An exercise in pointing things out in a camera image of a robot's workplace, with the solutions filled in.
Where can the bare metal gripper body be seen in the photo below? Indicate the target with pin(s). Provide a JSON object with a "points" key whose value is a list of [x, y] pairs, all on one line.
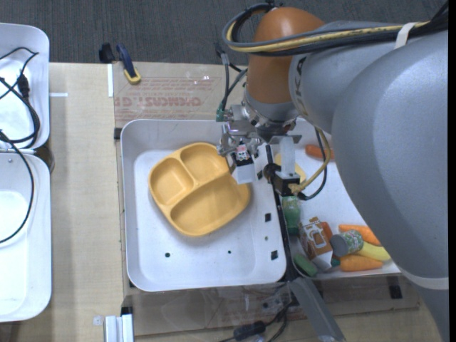
{"points": [[242, 128]]}

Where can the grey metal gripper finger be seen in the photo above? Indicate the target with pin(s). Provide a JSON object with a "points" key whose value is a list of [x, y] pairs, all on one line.
{"points": [[223, 150], [256, 151]]}

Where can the small white carton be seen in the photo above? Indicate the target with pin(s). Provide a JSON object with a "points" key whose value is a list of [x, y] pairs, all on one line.
{"points": [[246, 173]]}

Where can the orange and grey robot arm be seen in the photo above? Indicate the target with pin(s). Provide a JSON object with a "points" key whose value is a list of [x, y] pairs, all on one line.
{"points": [[384, 127]]}

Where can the yellow flat toy food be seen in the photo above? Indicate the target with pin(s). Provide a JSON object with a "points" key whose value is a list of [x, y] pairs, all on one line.
{"points": [[300, 172]]}

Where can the yellow divided plate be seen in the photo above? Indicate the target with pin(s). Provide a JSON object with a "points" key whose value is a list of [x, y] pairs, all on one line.
{"points": [[199, 198]]}

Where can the orange carrot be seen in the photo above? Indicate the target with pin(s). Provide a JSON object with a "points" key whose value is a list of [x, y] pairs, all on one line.
{"points": [[315, 151], [363, 232], [360, 263]]}

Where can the green bottle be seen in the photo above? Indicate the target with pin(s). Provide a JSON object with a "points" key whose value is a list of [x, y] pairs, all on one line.
{"points": [[291, 214]]}

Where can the white plastic tray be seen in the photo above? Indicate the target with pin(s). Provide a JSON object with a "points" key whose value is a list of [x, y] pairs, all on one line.
{"points": [[320, 205], [199, 262]]}

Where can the brown cardboard board, red print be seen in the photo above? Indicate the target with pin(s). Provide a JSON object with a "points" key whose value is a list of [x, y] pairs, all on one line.
{"points": [[160, 84]]}

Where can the orange and white carton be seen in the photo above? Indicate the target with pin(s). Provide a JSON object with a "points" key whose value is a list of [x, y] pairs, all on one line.
{"points": [[315, 244]]}

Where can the green oblong toy food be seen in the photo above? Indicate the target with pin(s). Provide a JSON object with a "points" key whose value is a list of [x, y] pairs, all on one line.
{"points": [[305, 265]]}

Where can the grey can with green label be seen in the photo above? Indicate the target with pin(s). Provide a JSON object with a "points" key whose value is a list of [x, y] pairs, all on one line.
{"points": [[347, 242]]}

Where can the yellow banana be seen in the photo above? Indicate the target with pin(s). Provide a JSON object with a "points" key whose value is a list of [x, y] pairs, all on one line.
{"points": [[375, 252]]}

